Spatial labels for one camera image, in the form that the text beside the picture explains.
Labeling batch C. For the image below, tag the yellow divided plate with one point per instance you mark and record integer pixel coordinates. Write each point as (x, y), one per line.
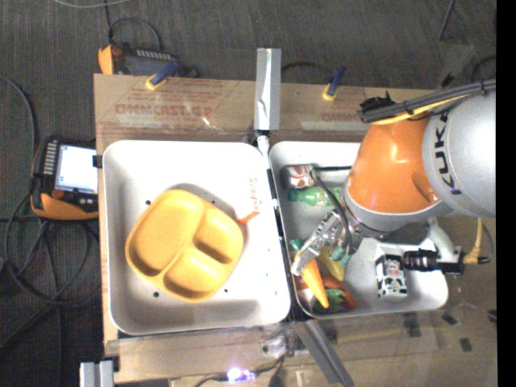
(181, 240)

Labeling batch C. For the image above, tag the orange carrot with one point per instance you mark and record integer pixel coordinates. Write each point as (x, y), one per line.
(316, 284)

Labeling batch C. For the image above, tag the black cylinder on white bracket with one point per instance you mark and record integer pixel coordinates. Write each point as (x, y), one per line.
(423, 261)

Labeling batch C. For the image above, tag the white plastic tray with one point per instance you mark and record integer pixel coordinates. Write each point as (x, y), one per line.
(185, 163)
(363, 296)

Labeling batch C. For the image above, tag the orange and white can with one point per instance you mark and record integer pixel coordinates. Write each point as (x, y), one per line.
(298, 176)

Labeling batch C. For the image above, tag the yellow banana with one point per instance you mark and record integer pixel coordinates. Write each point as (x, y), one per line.
(332, 266)

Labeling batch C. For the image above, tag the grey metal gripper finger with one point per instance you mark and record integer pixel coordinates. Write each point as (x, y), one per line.
(299, 265)
(315, 253)

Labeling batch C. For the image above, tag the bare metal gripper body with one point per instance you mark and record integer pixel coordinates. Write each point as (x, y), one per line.
(328, 232)

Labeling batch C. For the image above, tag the red sausage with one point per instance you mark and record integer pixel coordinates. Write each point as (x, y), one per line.
(342, 288)

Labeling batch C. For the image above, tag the green bottle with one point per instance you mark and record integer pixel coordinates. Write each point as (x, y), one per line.
(312, 196)

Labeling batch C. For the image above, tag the teal toy piece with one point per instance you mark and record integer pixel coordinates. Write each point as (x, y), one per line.
(296, 244)

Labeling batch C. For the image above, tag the black and white milk carton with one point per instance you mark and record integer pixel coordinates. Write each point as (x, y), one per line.
(391, 276)

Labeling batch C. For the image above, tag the small orange pointed piece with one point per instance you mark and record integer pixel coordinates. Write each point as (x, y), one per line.
(249, 217)

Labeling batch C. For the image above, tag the brown cardboard board red print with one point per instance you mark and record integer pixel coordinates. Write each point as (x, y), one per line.
(169, 111)

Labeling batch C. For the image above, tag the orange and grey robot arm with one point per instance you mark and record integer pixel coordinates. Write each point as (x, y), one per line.
(387, 171)

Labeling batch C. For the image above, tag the green broccoli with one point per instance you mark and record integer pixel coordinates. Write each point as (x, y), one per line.
(332, 301)

